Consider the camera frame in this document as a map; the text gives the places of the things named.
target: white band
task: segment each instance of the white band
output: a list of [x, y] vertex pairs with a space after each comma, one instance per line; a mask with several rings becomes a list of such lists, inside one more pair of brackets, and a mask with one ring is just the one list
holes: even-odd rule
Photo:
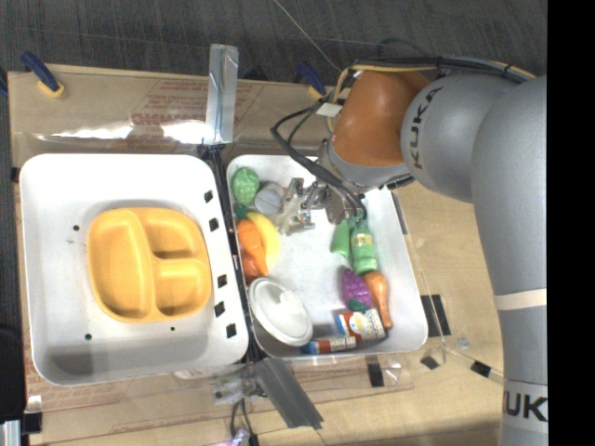
[[498, 310], [515, 310], [519, 308], [537, 308], [548, 304], [548, 289], [534, 289], [508, 295], [495, 295], [494, 303]]

